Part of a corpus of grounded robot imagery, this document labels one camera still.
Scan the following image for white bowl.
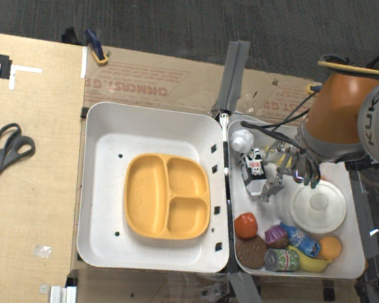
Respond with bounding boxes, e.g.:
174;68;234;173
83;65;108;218
287;176;352;238

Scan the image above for brown biscuit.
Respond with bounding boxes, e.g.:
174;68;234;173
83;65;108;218
232;232;270;271

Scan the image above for black and white carton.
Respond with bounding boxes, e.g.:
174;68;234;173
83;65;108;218
235;146;272;197

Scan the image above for white plastic tray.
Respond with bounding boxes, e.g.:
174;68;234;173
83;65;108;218
68;99;247;284
209;116;379;289

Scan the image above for grey handled scissors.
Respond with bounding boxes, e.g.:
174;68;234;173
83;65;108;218
0;121;39;221

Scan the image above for purple cupcake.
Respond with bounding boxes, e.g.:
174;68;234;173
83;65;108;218
262;222;291;251

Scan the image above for yellow banana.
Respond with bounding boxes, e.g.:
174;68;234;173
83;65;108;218
283;244;335;276

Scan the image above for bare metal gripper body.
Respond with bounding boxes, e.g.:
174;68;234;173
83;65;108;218
264;139;314;191

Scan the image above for red tomato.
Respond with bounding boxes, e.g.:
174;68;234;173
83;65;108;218
231;210;261;241

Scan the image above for blue bottle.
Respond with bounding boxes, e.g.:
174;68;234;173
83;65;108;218
276;221;324;259

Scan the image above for brown cardboard board, red print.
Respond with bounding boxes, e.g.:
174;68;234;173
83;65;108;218
56;44;379;303

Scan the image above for orange ball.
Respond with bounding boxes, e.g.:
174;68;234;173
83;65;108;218
316;234;344;263

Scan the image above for orange divided plate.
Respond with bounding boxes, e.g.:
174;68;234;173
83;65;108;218
118;149;218;246

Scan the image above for green and white can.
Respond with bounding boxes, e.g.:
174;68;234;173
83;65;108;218
262;246;302;275

